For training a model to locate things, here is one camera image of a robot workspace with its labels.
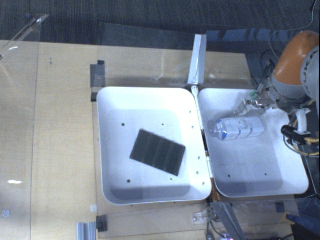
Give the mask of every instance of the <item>yellow wire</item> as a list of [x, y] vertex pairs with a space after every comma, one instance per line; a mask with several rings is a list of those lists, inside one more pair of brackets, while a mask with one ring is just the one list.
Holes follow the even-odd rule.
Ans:
[[312, 105], [312, 103], [314, 103], [315, 102], [315, 100], [313, 99], [313, 100], [311, 100], [308, 104], [307, 104], [307, 106], [310, 106], [310, 105]]
[[304, 140], [309, 144], [318, 143], [320, 141], [318, 138], [304, 138]]
[[310, 154], [308, 154], [308, 153], [304, 153], [304, 152], [301, 152], [299, 149], [297, 149], [294, 145], [291, 145], [291, 147], [295, 150], [295, 151], [297, 151], [299, 154], [302, 154], [302, 155], [305, 155], [305, 156], [310, 156], [310, 157], [315, 157], [315, 156], [319, 156], [320, 155], [320, 152], [317, 152], [317, 153], [310, 153]]
[[294, 124], [292, 125], [292, 127], [296, 128], [297, 123], [298, 123], [298, 119], [294, 121]]

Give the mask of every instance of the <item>plastic water bottle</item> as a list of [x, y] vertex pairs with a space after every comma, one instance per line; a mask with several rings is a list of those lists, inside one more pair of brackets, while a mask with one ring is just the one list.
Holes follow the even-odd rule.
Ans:
[[208, 122], [208, 131], [221, 141], [231, 141], [260, 136], [265, 127], [259, 116], [241, 116], [211, 120]]

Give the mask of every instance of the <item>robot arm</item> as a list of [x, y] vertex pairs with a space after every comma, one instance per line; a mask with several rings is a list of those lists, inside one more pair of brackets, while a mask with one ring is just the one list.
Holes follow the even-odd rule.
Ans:
[[305, 31], [286, 46], [267, 85], [260, 85], [252, 98], [244, 100], [237, 115], [253, 108], [279, 108], [289, 115], [316, 101], [319, 116], [319, 34]]

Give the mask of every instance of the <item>gray carpet floor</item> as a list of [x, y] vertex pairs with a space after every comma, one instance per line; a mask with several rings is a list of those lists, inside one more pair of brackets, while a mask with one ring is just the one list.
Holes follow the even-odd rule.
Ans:
[[[41, 41], [99, 44], [104, 23], [183, 33], [261, 28], [288, 30], [311, 21], [313, 0], [0, 0], [0, 21], [14, 14], [49, 14]], [[0, 29], [12, 38], [14, 20]], [[319, 32], [319, 2], [314, 23]]]

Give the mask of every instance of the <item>black rectangular pad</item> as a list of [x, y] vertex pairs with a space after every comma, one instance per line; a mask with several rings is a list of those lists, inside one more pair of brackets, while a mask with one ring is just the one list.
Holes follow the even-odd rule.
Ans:
[[130, 158], [178, 176], [186, 147], [141, 129]]

